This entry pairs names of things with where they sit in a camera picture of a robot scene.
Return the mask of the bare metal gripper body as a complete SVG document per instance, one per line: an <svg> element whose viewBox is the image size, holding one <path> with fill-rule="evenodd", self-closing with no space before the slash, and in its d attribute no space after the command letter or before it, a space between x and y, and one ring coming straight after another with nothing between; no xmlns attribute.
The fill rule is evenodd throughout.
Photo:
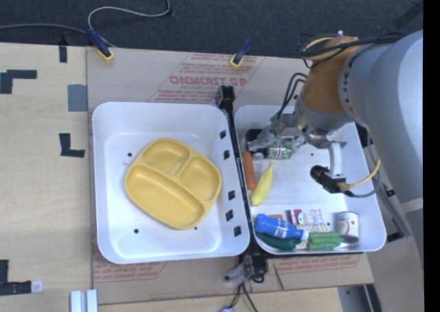
<svg viewBox="0 0 440 312"><path fill-rule="evenodd" d="M333 144L339 144L341 148L347 145L346 141L333 141L328 138L326 131L317 129L297 113L276 113L271 117L271 132L276 138L290 141L294 137L302 137L307 143L315 148L328 148Z"/></svg>

